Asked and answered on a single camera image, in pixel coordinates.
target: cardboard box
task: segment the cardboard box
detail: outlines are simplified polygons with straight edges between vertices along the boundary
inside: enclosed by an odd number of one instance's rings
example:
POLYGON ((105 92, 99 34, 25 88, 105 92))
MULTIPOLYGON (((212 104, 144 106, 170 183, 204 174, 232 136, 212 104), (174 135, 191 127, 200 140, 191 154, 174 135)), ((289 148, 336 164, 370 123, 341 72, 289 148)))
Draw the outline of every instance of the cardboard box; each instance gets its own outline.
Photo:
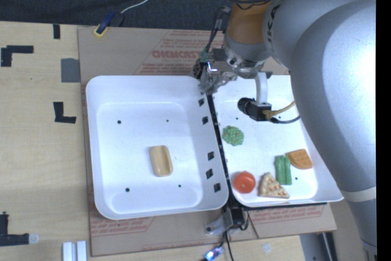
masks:
MULTIPOLYGON (((208 31, 109 28, 103 38, 94 27, 79 27, 84 142, 89 190, 92 255, 109 255, 201 244, 216 244, 220 236, 205 235, 205 226, 220 210, 113 221, 102 217, 93 202, 86 85, 99 75, 192 75, 193 66, 209 40, 208 31)), ((212 47, 220 48, 218 33, 212 47)), ((288 72, 273 59, 263 68, 275 75, 288 72)), ((329 204, 267 208, 249 212, 250 225, 231 240, 252 240, 336 229, 329 204)))

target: white robotic arm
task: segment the white robotic arm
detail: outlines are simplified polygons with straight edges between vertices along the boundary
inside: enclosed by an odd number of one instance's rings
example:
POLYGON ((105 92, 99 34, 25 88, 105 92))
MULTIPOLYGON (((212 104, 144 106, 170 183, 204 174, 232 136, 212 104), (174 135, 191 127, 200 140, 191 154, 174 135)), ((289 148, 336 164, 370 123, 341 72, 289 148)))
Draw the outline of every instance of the white robotic arm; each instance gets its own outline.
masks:
POLYGON ((217 91, 205 84, 211 78, 216 86, 254 78, 269 56, 289 69, 303 124, 376 260, 376 0, 233 1, 229 67, 207 60, 200 90, 217 91))

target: wooden surface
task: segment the wooden surface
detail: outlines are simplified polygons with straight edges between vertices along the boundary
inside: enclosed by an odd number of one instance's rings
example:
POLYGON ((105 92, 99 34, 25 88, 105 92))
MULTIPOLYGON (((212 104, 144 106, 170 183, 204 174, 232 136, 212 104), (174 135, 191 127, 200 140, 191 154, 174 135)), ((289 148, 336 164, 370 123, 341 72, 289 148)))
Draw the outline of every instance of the wooden surface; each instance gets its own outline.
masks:
MULTIPOLYGON (((0 211, 9 234, 37 233, 39 242, 0 247, 0 260, 61 260, 65 241, 87 241, 89 215, 80 83, 62 83, 60 61, 78 59, 77 27, 0 22, 0 47, 33 45, 0 67, 0 211), (76 123, 56 123, 53 102, 76 123)), ((231 244, 235 260, 305 260, 299 236, 231 244), (265 253, 262 245, 269 244, 265 253)), ((136 252, 89 260, 201 260, 211 247, 136 252)), ((219 260, 230 260, 226 253, 219 260)))

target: red tomato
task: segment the red tomato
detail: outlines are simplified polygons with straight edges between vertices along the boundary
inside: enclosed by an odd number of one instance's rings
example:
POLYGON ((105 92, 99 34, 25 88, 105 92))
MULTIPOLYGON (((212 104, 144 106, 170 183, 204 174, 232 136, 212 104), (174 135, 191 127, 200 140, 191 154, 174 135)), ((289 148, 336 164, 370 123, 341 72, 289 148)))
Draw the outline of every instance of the red tomato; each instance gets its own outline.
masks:
POLYGON ((254 175, 247 171, 240 172, 233 180, 233 186, 243 194, 251 193, 255 188, 256 181, 254 175))

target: white tray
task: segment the white tray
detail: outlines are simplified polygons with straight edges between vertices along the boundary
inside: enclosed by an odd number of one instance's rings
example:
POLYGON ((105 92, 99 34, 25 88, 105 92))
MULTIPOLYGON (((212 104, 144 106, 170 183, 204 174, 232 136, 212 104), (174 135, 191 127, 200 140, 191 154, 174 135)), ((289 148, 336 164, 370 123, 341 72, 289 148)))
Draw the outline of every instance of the white tray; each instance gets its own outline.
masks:
POLYGON ((89 81, 93 188, 103 216, 157 216, 226 203, 227 180, 198 83, 189 76, 98 76, 89 81), (156 145, 169 149, 169 176, 153 172, 148 150, 156 145))
MULTIPOLYGON (((223 142, 230 179, 241 171, 252 173, 257 179, 257 187, 249 194, 233 190, 236 199, 247 207, 275 205, 313 204, 342 199, 342 195, 326 165, 316 151, 301 120, 290 124, 256 122, 243 114, 237 107, 242 97, 255 98, 255 80, 238 78, 219 88, 214 94, 219 129, 228 126, 238 127, 244 133, 243 145, 232 146, 223 142), (307 149, 313 168, 300 170, 291 166, 292 185, 284 185, 289 199, 258 197, 257 188, 261 176, 266 172, 275 176, 274 160, 277 155, 307 149)), ((282 109, 293 101, 290 77, 273 75, 268 79, 268 103, 273 110, 282 109)), ((280 120, 291 120, 298 116, 296 107, 278 115, 280 120)))

